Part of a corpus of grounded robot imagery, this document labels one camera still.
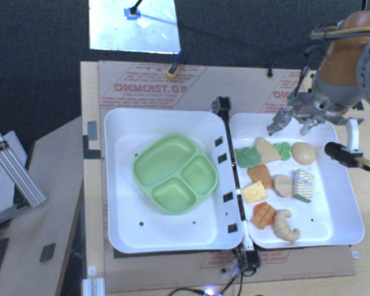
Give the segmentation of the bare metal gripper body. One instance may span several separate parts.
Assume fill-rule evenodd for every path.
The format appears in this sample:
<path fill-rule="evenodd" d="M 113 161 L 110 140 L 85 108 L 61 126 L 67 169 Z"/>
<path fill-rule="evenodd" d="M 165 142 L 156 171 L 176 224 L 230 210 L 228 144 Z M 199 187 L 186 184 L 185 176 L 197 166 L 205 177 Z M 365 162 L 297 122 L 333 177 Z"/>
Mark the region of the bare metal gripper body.
<path fill-rule="evenodd" d="M 294 118 L 303 125 L 318 125 L 326 121 L 339 124 L 349 110 L 318 91 L 298 93 L 293 108 Z"/>

